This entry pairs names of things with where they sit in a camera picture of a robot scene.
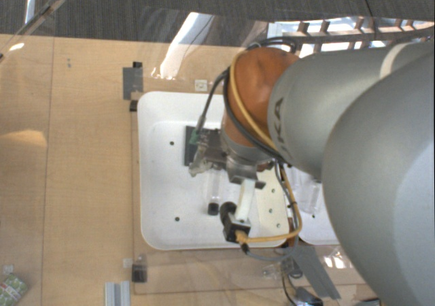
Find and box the clear plastic bottle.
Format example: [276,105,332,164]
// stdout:
[298,175,323,214]

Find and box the green and white packet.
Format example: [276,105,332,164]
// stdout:
[0,273,29,306]

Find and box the clear bottle with black cap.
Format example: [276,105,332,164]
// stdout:
[206,169,222,216]

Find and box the white plastic tray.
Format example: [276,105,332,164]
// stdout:
[137,90,294,252]
[285,163,341,246]

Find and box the black cylinder on white bracket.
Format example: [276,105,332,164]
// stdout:
[219,178,256,243]

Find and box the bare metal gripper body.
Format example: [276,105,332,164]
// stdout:
[198,129,259,184]

